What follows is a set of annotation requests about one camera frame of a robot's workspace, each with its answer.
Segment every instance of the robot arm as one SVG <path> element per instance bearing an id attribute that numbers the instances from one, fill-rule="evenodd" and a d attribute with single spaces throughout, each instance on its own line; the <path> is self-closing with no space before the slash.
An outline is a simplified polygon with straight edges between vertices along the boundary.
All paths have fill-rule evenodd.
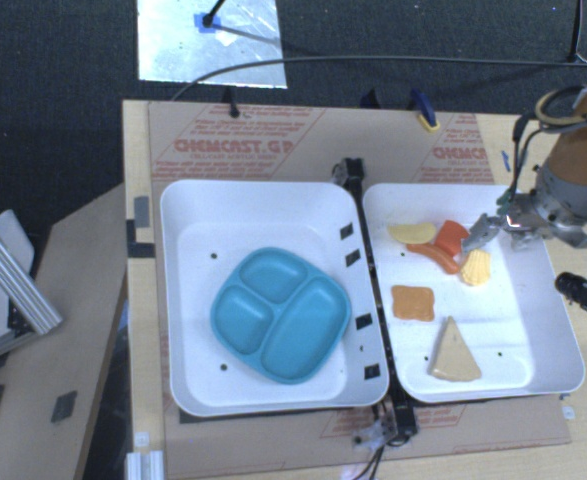
<path id="1" fill-rule="evenodd" d="M 574 112 L 568 117 L 552 117 L 547 109 L 555 100 L 580 93 Z M 519 147 L 524 128 L 537 118 L 540 129 Z M 526 150 L 538 133 L 559 133 L 551 154 L 538 169 L 535 188 L 517 193 L 517 181 L 526 161 Z M 493 239 L 500 230 L 512 237 L 515 249 L 531 240 L 556 237 L 572 247 L 587 248 L 587 92 L 581 87 L 554 91 L 541 98 L 535 111 L 518 119 L 513 133 L 516 143 L 513 183 L 497 201 L 497 215 L 486 214 L 470 230 L 463 242 L 468 252 Z M 587 280 L 564 273 L 556 280 L 558 290 L 587 310 Z"/>

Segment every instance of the toy sausage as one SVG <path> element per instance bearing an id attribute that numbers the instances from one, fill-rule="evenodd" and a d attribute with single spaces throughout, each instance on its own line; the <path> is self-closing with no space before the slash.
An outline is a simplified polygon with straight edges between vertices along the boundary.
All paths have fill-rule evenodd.
<path id="1" fill-rule="evenodd" d="M 437 262 L 447 274 L 457 274 L 460 266 L 439 247 L 432 244 L 407 244 L 406 248 L 411 252 L 422 254 Z"/>

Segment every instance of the beige triangular toy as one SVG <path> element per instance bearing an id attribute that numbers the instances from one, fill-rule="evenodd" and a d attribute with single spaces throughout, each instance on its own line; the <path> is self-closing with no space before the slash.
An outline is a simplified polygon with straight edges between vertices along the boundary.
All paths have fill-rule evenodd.
<path id="1" fill-rule="evenodd" d="M 453 317 L 448 317 L 440 336 L 429 374 L 452 382 L 468 382 L 482 376 Z"/>

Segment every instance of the blue plate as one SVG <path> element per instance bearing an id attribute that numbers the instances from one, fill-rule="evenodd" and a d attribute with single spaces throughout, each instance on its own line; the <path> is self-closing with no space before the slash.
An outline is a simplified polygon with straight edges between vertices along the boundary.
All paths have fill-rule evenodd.
<path id="1" fill-rule="evenodd" d="M 211 310 L 217 339 L 265 376 L 310 379 L 351 317 L 344 289 L 316 267 L 276 248 L 254 251 L 233 271 Z"/>

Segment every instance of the white tray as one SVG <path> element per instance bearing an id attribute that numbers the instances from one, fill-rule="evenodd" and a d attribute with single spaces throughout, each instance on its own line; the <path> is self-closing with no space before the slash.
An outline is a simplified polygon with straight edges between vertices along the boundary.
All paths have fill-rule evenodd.
<path id="1" fill-rule="evenodd" d="M 351 196 L 328 183 L 182 180 L 161 198 L 171 389 L 198 416 L 372 405 L 388 387 L 379 322 Z M 349 225 L 352 232 L 342 238 Z M 270 380 L 216 339 L 210 309 L 224 281 L 251 252 L 279 247 L 337 281 L 351 301 L 342 340 L 301 384 Z M 346 256 L 360 259 L 346 266 Z M 356 319 L 370 315 L 359 330 Z M 379 375 L 365 380 L 365 368 Z"/>
<path id="2" fill-rule="evenodd" d="M 465 285 L 432 260 L 410 253 L 393 240 L 389 224 L 446 219 L 467 229 L 486 212 L 506 187 L 478 185 L 400 185 L 371 187 L 364 197 L 382 302 L 399 380 L 424 402 L 448 402 L 544 393 L 566 393 L 584 379 L 584 363 L 542 241 L 513 251 L 500 233 L 485 250 L 491 253 L 491 279 Z M 435 293 L 435 320 L 400 320 L 392 312 L 393 285 L 426 286 Z M 442 323 L 449 315 L 475 357 L 482 377 L 449 382 L 427 373 Z"/>

